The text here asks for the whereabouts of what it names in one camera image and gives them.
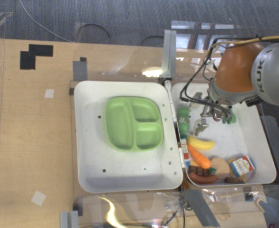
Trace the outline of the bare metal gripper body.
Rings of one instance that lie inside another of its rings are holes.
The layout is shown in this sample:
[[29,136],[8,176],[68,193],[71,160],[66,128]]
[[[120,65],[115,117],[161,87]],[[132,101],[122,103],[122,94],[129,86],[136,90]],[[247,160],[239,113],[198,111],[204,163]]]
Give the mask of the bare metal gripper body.
[[224,123],[232,121],[232,111],[228,107],[216,104],[209,98],[201,100],[200,104],[203,105],[201,118],[211,117],[216,122],[223,121]]

